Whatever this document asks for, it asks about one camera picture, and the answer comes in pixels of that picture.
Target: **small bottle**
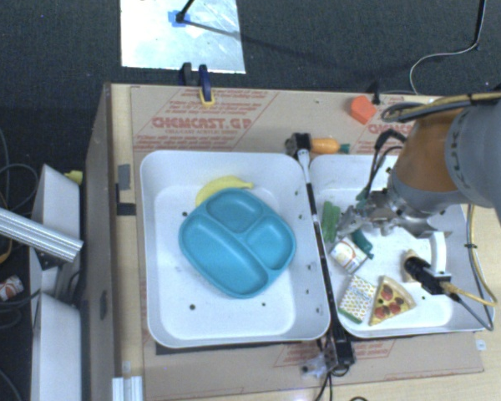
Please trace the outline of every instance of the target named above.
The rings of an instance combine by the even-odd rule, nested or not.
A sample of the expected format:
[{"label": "small bottle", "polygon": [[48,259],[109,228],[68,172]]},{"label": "small bottle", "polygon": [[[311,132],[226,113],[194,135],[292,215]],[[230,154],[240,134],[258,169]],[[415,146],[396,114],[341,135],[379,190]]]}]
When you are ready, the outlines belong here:
[{"label": "small bottle", "polygon": [[349,273],[354,273],[367,260],[367,255],[351,240],[344,238],[332,248],[331,257]]}]

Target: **white container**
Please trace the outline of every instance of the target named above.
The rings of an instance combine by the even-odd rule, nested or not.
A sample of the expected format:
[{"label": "white container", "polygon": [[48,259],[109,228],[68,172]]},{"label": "white container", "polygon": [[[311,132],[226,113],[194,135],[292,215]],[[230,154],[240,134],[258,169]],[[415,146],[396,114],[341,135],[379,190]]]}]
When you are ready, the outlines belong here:
[{"label": "white container", "polygon": [[[374,190],[386,186],[388,175],[385,169],[393,166],[395,161],[395,157],[386,158],[385,165],[373,182]],[[342,211],[349,205],[355,205],[356,196],[367,183],[371,162],[372,157],[364,155],[323,155],[314,159],[311,163],[310,176],[318,212],[322,213],[325,201],[340,206]],[[368,324],[371,311],[361,324],[356,324],[340,314],[340,321],[348,332],[360,338],[382,338],[483,329],[461,305],[447,296],[432,296],[419,282],[403,280],[402,257],[406,251],[414,250],[429,263],[434,255],[445,255],[447,251],[446,269],[453,275],[452,282],[468,292],[478,292],[468,252],[464,247],[466,226],[461,207],[450,206],[443,216],[434,216],[430,222],[446,236],[435,236],[430,242],[426,239],[416,239],[402,228],[393,229],[393,233],[389,236],[382,236],[378,229],[364,231],[367,240],[373,244],[372,253],[375,256],[372,260],[367,260],[356,271],[356,275],[376,287],[380,276],[391,277],[402,283],[413,296],[417,306],[411,311],[371,327]],[[339,301],[347,289],[350,274],[331,256],[327,260],[332,289],[336,300]],[[480,317],[486,318],[481,305],[465,301]]]},{"label": "white container", "polygon": [[329,255],[349,273],[356,272],[367,260],[366,254],[350,239],[339,241]]},{"label": "white container", "polygon": [[[296,254],[260,295],[238,299],[208,283],[180,251],[178,233],[202,186],[225,175],[291,227]],[[156,151],[140,169],[147,316],[154,339],[170,348],[319,338],[328,328],[319,252],[299,164],[280,154]]]}]

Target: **green object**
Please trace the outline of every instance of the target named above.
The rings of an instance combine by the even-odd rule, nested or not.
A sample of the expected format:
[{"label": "green object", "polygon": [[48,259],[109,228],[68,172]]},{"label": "green object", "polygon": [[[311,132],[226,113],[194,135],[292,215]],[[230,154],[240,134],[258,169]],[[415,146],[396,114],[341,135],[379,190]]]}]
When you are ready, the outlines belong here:
[{"label": "green object", "polygon": [[351,151],[351,145],[350,144],[342,144],[342,145],[340,145],[339,151],[340,151],[340,153],[348,155],[349,152]]},{"label": "green object", "polygon": [[367,238],[362,233],[361,229],[354,231],[351,234],[352,241],[360,248],[362,251],[366,253],[368,258],[373,258],[375,255],[371,253],[373,249],[373,244],[367,240]]},{"label": "green object", "polygon": [[336,239],[337,221],[339,218],[340,207],[333,205],[327,200],[323,206],[323,216],[321,218],[323,241],[334,242],[334,239]]},{"label": "green object", "polygon": [[343,315],[344,317],[348,317],[349,319],[351,319],[352,321],[354,321],[355,323],[357,324],[361,324],[362,323],[362,320],[355,317],[354,315],[351,315],[351,313],[347,312],[346,310],[344,309],[340,309],[338,308],[337,311]]}]

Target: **orange block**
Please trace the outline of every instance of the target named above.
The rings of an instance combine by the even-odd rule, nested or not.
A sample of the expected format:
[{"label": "orange block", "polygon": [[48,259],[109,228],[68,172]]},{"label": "orange block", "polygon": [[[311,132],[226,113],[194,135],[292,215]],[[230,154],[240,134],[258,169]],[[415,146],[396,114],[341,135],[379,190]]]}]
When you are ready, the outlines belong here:
[{"label": "orange block", "polygon": [[351,117],[361,124],[366,124],[377,112],[377,108],[367,99],[366,95],[357,96],[351,102]]}]

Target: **orange object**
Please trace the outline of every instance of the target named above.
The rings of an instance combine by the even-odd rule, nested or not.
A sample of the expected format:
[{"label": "orange object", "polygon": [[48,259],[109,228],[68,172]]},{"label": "orange object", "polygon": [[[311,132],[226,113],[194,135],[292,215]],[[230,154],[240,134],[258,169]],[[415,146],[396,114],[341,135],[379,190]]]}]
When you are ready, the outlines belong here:
[{"label": "orange object", "polygon": [[333,155],[340,149],[340,145],[333,138],[312,138],[311,151],[319,155]]},{"label": "orange object", "polygon": [[365,95],[357,96],[351,102],[351,117],[361,124],[366,124],[377,112],[377,108]]}]

